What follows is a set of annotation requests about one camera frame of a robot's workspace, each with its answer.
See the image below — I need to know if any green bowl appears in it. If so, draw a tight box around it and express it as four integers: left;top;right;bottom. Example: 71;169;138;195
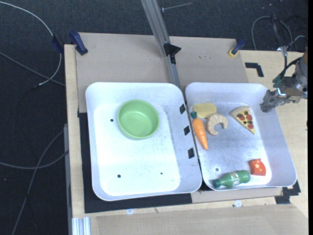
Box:
116;99;161;141

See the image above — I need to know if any orange packet with star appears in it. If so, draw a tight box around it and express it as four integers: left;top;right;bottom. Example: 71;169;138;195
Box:
248;158;267;176

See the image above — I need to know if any orange toy carrot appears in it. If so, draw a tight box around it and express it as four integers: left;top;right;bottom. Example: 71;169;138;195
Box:
190;111;209;151

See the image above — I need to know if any white plastic tray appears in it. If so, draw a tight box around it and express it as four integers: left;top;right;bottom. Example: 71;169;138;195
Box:
184;82;298;192
85;81;203;202

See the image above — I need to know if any pale yellow toy cheese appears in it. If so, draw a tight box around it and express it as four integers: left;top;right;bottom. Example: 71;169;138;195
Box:
192;102;218;119

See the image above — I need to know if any beige toy croissant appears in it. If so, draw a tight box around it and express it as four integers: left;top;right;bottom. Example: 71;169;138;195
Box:
205;113;229;136

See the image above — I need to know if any brown cardboard board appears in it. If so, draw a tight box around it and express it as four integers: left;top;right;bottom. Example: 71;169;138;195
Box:
75;32;283;204

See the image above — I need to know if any brown cardboard sheet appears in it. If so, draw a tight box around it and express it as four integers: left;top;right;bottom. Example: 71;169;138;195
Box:
96;204;309;235

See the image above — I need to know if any toy pizza slice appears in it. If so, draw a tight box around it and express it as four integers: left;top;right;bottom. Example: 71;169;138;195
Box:
228;105;256;135

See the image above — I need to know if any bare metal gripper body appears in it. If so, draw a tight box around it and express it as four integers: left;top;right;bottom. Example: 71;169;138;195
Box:
276;66;309;104

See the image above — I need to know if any green bottle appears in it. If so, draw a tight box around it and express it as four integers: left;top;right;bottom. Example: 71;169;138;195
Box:
211;169;251;189

